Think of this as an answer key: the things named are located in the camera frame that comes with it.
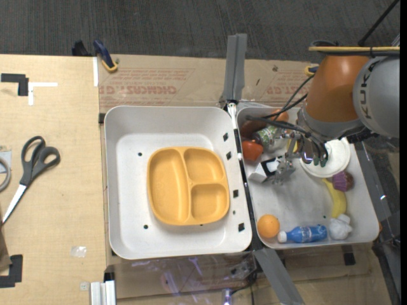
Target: cardboard sheet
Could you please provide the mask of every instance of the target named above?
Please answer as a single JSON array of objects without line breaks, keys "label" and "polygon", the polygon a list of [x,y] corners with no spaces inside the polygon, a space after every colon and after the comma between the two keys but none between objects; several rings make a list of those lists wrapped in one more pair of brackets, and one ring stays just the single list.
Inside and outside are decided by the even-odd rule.
[{"label": "cardboard sheet", "polygon": [[[214,58],[112,55],[109,73],[99,59],[100,112],[119,105],[215,106],[223,92],[226,60]],[[307,62],[246,60],[242,99],[280,106],[307,79]],[[309,83],[297,94],[308,92]]]}]

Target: plastic packaging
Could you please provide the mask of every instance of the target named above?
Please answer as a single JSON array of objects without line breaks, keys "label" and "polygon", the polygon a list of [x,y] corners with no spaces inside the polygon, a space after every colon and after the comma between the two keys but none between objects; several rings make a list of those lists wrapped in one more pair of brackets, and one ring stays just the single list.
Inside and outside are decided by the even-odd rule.
[{"label": "plastic packaging", "polygon": [[352,231],[349,225],[349,216],[341,213],[337,218],[331,218],[329,223],[329,235],[333,240],[345,240]]},{"label": "plastic packaging", "polygon": [[292,231],[280,231],[277,235],[279,243],[294,241],[296,243],[310,243],[321,241],[328,237],[328,231],[324,225],[297,226]]}]

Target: black clamp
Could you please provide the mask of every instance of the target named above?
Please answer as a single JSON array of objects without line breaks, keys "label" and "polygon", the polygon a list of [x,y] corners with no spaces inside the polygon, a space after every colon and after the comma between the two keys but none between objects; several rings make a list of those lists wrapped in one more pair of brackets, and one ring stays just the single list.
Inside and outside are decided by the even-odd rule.
[{"label": "black clamp", "polygon": [[[100,39],[95,39],[93,41],[93,47],[95,48],[95,54],[102,57],[102,65],[109,72],[114,72],[117,70],[117,63],[112,60],[107,48],[103,45]],[[82,41],[76,41],[74,47],[72,47],[72,55],[74,57],[91,57],[92,54],[89,53]]]}]

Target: water bottle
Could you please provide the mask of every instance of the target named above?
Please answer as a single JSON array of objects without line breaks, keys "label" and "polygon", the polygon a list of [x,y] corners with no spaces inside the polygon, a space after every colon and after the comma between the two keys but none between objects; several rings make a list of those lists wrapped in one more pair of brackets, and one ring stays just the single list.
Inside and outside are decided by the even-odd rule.
[{"label": "water bottle", "polygon": [[296,243],[309,243],[321,241],[328,237],[328,231],[324,225],[297,226],[292,231],[280,231],[277,235],[279,243],[294,241]]}]

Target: dark floor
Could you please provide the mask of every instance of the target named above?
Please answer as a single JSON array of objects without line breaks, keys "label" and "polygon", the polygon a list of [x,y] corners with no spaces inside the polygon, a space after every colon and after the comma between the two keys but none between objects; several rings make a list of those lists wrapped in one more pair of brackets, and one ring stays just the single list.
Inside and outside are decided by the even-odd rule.
[{"label": "dark floor", "polygon": [[[71,55],[77,40],[94,53],[92,42],[100,39],[114,54],[225,58],[227,37],[246,33],[248,59],[318,63],[322,55],[308,51],[312,41],[355,46],[394,1],[0,0],[0,53]],[[400,7],[398,2],[366,46],[393,42]],[[366,146],[382,184],[378,190],[396,214],[400,195],[386,155],[399,152],[398,139],[369,140]]]}]

